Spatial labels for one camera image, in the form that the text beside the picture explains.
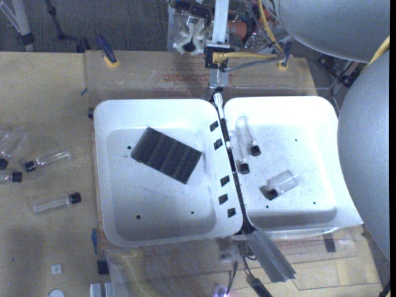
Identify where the thin black and white rod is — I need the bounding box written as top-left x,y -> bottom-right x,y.
212,92 -> 250,230

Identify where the clear plastic bottle black cap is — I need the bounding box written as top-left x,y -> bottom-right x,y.
265,169 -> 301,202
0,171 -> 24,185
0,127 -> 26,171
235,115 -> 262,158
228,130 -> 251,176
32,191 -> 82,214
24,150 -> 72,174

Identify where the black ribbed rectangular block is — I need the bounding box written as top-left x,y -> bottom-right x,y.
129,126 -> 204,186

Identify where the white plastic tray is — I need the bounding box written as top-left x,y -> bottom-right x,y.
92,98 -> 244,248
222,95 -> 364,233

